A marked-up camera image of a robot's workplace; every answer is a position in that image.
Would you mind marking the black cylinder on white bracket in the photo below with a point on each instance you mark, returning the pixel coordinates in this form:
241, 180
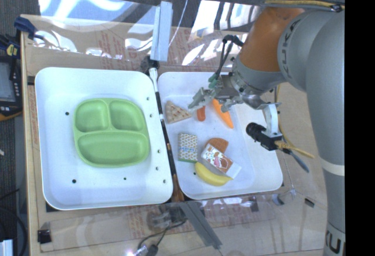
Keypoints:
265, 137

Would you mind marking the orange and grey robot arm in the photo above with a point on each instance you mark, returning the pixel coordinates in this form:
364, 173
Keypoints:
319, 79

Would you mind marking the white plastic tray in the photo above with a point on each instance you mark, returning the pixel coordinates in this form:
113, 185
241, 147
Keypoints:
58, 146
257, 167

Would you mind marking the orange toy sausage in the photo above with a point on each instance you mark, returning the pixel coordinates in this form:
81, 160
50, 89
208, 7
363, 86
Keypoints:
201, 114

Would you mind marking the orange toy carrot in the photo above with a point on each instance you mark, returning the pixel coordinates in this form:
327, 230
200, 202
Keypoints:
225, 116

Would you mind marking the brown cardboard board, red print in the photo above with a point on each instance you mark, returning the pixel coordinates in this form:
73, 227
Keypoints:
32, 137

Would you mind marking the white carton with picture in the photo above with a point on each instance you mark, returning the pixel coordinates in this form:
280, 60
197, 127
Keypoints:
221, 161

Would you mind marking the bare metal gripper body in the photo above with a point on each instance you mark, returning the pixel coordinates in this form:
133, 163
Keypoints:
231, 91

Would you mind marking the brown toy bread slice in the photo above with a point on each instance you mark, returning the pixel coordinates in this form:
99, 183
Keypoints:
219, 143

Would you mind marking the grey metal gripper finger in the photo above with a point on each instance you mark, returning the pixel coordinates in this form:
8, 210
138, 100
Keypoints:
228, 105
201, 97

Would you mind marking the thin black and white rod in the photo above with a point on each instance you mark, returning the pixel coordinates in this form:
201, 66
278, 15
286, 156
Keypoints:
164, 129

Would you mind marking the yellow banana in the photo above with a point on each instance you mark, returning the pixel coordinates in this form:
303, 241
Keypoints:
211, 178

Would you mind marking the green divided plate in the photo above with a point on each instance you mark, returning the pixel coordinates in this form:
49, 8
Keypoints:
112, 146

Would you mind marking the toy pizza slice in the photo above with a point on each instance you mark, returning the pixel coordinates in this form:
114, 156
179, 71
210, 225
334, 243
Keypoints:
175, 112

